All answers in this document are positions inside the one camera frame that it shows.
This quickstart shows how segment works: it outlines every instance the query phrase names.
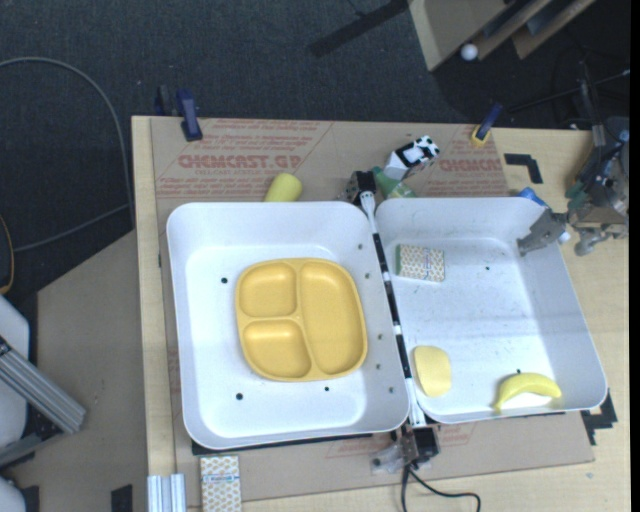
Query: black cable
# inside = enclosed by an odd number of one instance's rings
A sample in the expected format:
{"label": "black cable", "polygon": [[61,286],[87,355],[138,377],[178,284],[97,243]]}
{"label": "black cable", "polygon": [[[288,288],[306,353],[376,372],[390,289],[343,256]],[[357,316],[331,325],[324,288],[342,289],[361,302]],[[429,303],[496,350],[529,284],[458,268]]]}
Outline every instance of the black cable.
{"label": "black cable", "polygon": [[56,240],[60,240],[61,238],[64,238],[65,236],[69,236],[73,233],[76,233],[77,231],[80,231],[81,229],[84,229],[88,226],[90,226],[91,224],[95,224],[96,222],[101,221],[102,219],[106,219],[107,217],[111,217],[111,215],[114,215],[118,212],[121,212],[122,210],[128,208],[129,205],[128,204],[123,204],[122,206],[118,206],[118,208],[114,208],[113,210],[107,212],[107,213],[103,213],[102,215],[99,215],[98,217],[88,220],[87,222],[84,222],[83,224],[80,224],[79,226],[76,226],[75,228],[71,228],[68,229],[67,231],[64,231],[62,233],[58,233],[57,235],[51,236],[49,238],[45,238],[44,240],[40,240],[39,242],[34,242],[32,244],[27,244],[27,245],[22,245],[20,247],[16,247],[13,249],[13,252],[24,252],[24,251],[30,251],[31,249],[35,249],[36,247],[42,247],[43,245],[47,245],[50,244],[51,242],[55,242]]}
{"label": "black cable", "polygon": [[459,493],[447,493],[447,492],[442,492],[442,491],[438,491],[437,489],[434,489],[433,487],[431,487],[428,483],[426,483],[424,480],[422,480],[416,473],[415,471],[413,471],[413,469],[411,469],[411,465],[407,464],[404,469],[402,470],[402,490],[400,493],[400,500],[402,502],[402,512],[407,512],[407,506],[406,506],[406,492],[407,492],[407,482],[409,481],[409,475],[411,475],[413,478],[416,479],[416,481],[422,485],[424,488],[426,488],[427,490],[431,491],[433,494],[437,494],[438,496],[442,496],[443,498],[474,498],[477,502],[477,507],[476,507],[476,512],[480,512],[480,506],[481,506],[481,501],[480,501],[480,496],[478,496],[476,493],[474,492],[459,492]]}
{"label": "black cable", "polygon": [[109,112],[111,113],[111,117],[113,118],[113,122],[114,122],[114,124],[116,126],[116,131],[118,132],[118,141],[120,143],[120,153],[121,153],[121,156],[122,156],[122,166],[123,166],[123,170],[124,170],[125,185],[126,185],[126,189],[127,189],[127,201],[128,201],[128,207],[129,207],[129,215],[131,216],[131,226],[133,228],[135,228],[135,225],[136,225],[135,206],[134,206],[134,200],[133,200],[133,193],[131,191],[131,181],[130,181],[131,178],[130,178],[130,173],[129,173],[129,162],[127,160],[127,151],[126,151],[126,146],[124,144],[124,137],[122,135],[122,129],[120,128],[120,122],[118,121],[118,115],[116,114],[116,111],[113,108],[113,105],[109,101],[109,98],[104,93],[102,88],[96,82],[94,82],[86,73],[83,73],[82,71],[80,71],[79,69],[71,66],[70,64],[67,64],[66,62],[62,62],[62,61],[59,61],[59,60],[50,59],[48,57],[18,57],[18,58],[15,58],[15,59],[9,59],[9,60],[5,60],[5,61],[0,62],[0,68],[8,67],[8,66],[11,66],[13,64],[23,64],[23,63],[28,63],[28,62],[35,62],[35,63],[41,63],[41,64],[51,64],[51,65],[54,65],[54,66],[59,66],[61,68],[64,68],[64,69],[66,69],[68,71],[71,71],[72,73],[75,73],[76,75],[78,75],[81,78],[83,78],[84,80],[86,80],[96,90],[96,92],[100,95],[100,97],[104,100],[105,104],[107,105],[107,108],[109,109]]}

